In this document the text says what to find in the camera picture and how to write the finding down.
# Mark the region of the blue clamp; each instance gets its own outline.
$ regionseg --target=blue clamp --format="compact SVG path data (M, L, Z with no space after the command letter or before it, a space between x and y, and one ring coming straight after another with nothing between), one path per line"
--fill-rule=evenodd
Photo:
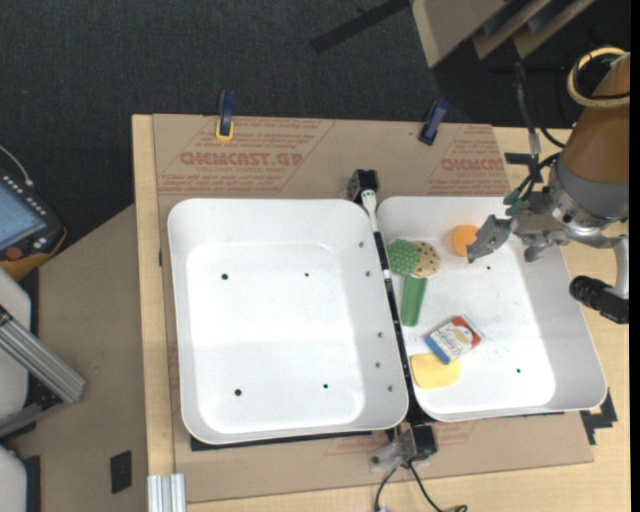
M434 102L429 110L427 122L422 127L418 140L431 146L436 140L438 134L438 126L444 116L449 112L449 102L447 100L439 99Z
M218 111L220 112L220 119L216 123L216 138L223 142L230 141L233 138L233 103L235 100L235 93L233 91L223 90L220 93L220 99L218 100Z

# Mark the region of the yellow cable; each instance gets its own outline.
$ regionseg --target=yellow cable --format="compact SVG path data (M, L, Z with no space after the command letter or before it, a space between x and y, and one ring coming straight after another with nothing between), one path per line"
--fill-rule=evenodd
M620 48L616 48L614 46L605 46L603 48L598 48L592 52L583 55L578 59L576 65L569 73L567 78L567 91L569 92L569 96L573 98L576 103L583 105L585 107L596 107L596 108L613 108L619 107L622 105L626 105L631 101L631 95L624 96L622 98L588 98L583 94L580 94L575 85L575 76L588 62L591 62L596 57L600 57L601 55L625 55L626 52L621 50Z

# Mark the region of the black floor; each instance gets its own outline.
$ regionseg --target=black floor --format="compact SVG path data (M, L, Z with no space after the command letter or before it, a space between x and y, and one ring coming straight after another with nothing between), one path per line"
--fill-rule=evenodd
M133 202L134 113L236 113L522 125L511 43L484 62L471 42L429 70L403 8L325 52L312 42L385 0L0 0L0 143L68 228L67 245ZM599 0L525 60L541 124L579 109L562 73L604 43L630 49L630 0ZM4 155L0 165L10 169Z

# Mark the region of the wooden table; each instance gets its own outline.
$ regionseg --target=wooden table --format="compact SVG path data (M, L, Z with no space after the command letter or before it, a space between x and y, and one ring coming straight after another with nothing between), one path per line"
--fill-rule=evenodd
M136 115L132 120L140 298L146 399L148 466L151 475L175 472L169 381L164 327L162 275L158 266L160 234L154 160L153 120ZM502 152L526 152L525 129L496 128ZM565 138L568 131L554 131ZM543 153L554 147L543 140ZM522 168L508 166L512 184L522 179ZM628 224L615 226L612 234L628 233ZM615 281L612 251L598 251L572 243L564 248L572 275L585 274L605 282ZM466 503L472 512L518 510L624 511L631 509L629 434L629 328L615 325L585 309L611 390L618 422L612 429L598 430L595 462L575 466L510 471L429 480L426 487L440 507ZM190 505L194 512L370 512L373 486L305 492L261 498L217 501ZM384 500L394 512L428 510L415 483L394 483L385 488Z

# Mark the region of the orange ball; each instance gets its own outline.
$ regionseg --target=orange ball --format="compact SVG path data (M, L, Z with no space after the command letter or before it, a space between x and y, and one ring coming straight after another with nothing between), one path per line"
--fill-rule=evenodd
M476 226L471 226L470 224L458 226L453 230L451 244L453 245L453 250L458 256L467 255L467 245L471 245L476 241L477 232L478 228Z

